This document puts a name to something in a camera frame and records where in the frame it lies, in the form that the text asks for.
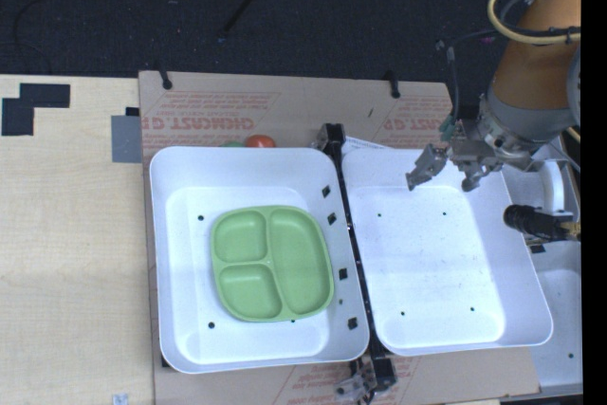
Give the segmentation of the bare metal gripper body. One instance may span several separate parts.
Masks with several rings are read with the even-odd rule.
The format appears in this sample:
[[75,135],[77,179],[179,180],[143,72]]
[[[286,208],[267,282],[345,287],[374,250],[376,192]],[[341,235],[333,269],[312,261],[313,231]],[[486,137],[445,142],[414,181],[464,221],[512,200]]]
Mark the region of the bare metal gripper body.
[[449,159],[463,172],[493,172],[507,165],[533,171],[534,155],[545,145],[540,125],[515,121],[513,128],[492,116],[451,121],[448,127]]

